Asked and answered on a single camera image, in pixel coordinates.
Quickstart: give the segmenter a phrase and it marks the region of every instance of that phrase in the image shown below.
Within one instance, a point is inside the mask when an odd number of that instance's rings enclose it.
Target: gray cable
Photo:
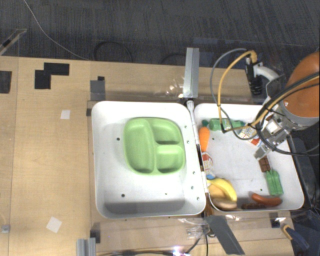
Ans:
[[[230,51],[227,51],[225,52],[224,54],[222,54],[214,63],[212,69],[211,69],[211,74],[210,74],[210,91],[211,91],[211,95],[212,95],[212,98],[213,98],[213,101],[218,105],[218,102],[217,102],[217,99],[215,97],[215,94],[214,94],[214,89],[213,89],[213,83],[212,83],[212,78],[214,76],[214,71],[215,71],[215,68],[216,66],[218,65],[218,63],[226,56],[228,56],[229,54],[232,54],[234,52],[245,52],[247,51],[247,49],[245,48],[236,48],[236,49],[232,49]],[[227,112],[221,107],[221,111],[225,114],[226,118],[228,119],[230,125],[231,125],[231,128],[233,129],[233,125],[232,125],[232,122],[231,122],[231,119],[230,117],[228,116]],[[254,136],[251,136],[249,138],[242,138],[240,137],[234,130],[232,130],[233,134],[240,140],[243,140],[243,141],[248,141],[248,140],[252,140],[256,135]]]
[[[27,3],[27,1],[26,1],[26,0],[23,0],[23,2],[25,3],[26,7],[29,9],[30,13],[32,14],[32,16],[33,16],[36,24],[38,25],[38,27],[40,28],[40,30],[42,31],[42,33],[43,33],[49,40],[51,40],[52,42],[54,42],[57,46],[61,47],[62,49],[64,49],[64,50],[67,51],[68,53],[70,53],[70,54],[72,54],[72,55],[74,55],[74,56],[76,56],[76,57],[78,57],[78,58],[80,58],[80,59],[82,59],[82,60],[89,61],[88,58],[81,57],[80,55],[78,55],[78,54],[76,54],[76,53],[68,50],[68,49],[65,48],[63,45],[61,45],[60,43],[58,43],[57,41],[53,40],[53,39],[44,31],[44,29],[43,29],[42,26],[40,25],[38,19],[36,18],[34,12],[31,10],[31,8],[30,8],[29,4]]]

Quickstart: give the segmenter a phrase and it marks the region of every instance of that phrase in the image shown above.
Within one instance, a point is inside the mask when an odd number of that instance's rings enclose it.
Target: green plate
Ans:
[[[186,163],[179,127],[168,119],[139,117],[124,127],[124,156],[129,168],[139,174],[167,174]]]

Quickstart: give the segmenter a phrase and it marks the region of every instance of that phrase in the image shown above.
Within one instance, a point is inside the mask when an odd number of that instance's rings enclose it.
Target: dark background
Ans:
[[[318,49],[320,40],[319,0],[27,2],[50,37],[88,60],[94,59],[94,48],[103,41],[110,43],[96,52],[99,61],[132,58],[134,63],[183,66],[186,47],[197,47],[202,67],[212,67],[222,53],[244,47],[256,50],[265,66],[288,78],[303,57]],[[5,55],[79,59],[44,35],[23,0],[0,0],[0,42],[15,29],[27,33]],[[319,142],[319,124],[296,137],[312,148]],[[319,157],[309,160],[319,191]],[[314,203],[319,208],[319,198]]]

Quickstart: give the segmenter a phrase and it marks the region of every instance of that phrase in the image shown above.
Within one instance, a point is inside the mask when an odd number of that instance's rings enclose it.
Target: hot dog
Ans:
[[[280,197],[264,197],[257,193],[253,193],[251,198],[259,204],[264,204],[265,206],[278,206],[282,203]]]

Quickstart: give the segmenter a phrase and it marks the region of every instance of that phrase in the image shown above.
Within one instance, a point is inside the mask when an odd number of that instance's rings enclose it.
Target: wooden surface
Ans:
[[[52,76],[50,90],[35,90],[35,70],[43,70],[44,62],[69,63],[70,74]],[[9,221],[11,225],[9,239],[8,235],[0,236],[0,254],[76,255],[77,239],[87,239],[92,225],[86,117],[90,80],[97,80],[97,76],[105,77],[107,98],[119,98],[120,94],[129,98],[141,95],[165,97],[166,92],[176,96],[182,91],[184,67],[34,58],[9,58],[4,61],[1,57],[0,70],[7,69],[18,71],[18,89],[17,94],[14,86],[10,94],[0,94],[1,127],[5,127],[4,124],[10,127],[6,129],[8,134],[0,134],[0,145],[7,145],[10,150],[0,148],[0,153],[1,156],[11,157],[11,162],[6,157],[0,157],[0,211],[7,216],[3,222]],[[217,69],[215,76],[218,78],[221,74],[222,70]],[[200,69],[200,95],[210,93],[209,75],[209,68]],[[244,101],[250,97],[243,70],[230,72],[225,80],[223,95]],[[62,110],[70,110],[69,120],[60,118]],[[14,144],[11,144],[13,142],[8,138],[13,136]],[[12,172],[6,172],[5,166]],[[6,187],[11,174],[12,187],[11,184]],[[10,202],[11,207],[3,207]],[[283,214],[290,224],[288,213]],[[51,217],[62,221],[57,233],[46,228]],[[290,241],[279,229],[270,228],[268,214],[254,215],[259,221],[248,217],[245,216],[249,228],[231,222],[247,255],[293,255]],[[163,230],[148,226],[134,229],[125,221],[115,223],[108,220],[101,225],[105,225],[108,234],[122,240],[118,242],[122,247],[118,250],[123,249],[124,244],[143,248],[147,243],[143,240],[146,232],[150,241],[164,243],[166,239],[163,236],[166,234],[177,241],[186,240],[186,230],[177,224],[177,220],[158,221],[165,226]],[[130,241],[125,241],[126,237],[130,237]],[[218,241],[210,242],[213,244],[210,245],[209,255],[225,255]],[[192,243],[193,240],[186,240],[184,246]],[[107,244],[108,250],[113,249],[111,245],[115,246],[112,240]],[[200,243],[192,255],[203,255],[205,250]]]

